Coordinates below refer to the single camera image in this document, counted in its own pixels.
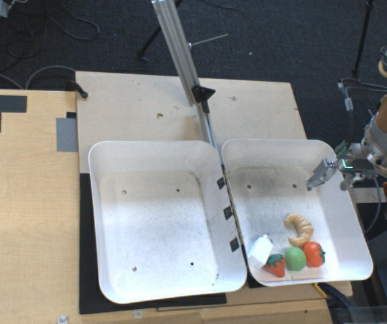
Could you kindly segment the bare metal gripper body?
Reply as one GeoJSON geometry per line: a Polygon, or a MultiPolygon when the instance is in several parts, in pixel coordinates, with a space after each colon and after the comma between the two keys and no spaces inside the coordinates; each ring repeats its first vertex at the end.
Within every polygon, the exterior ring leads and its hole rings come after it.
{"type": "Polygon", "coordinates": [[[337,149],[338,168],[344,173],[382,176],[387,179],[387,154],[380,148],[362,143],[341,144],[337,149]]]}

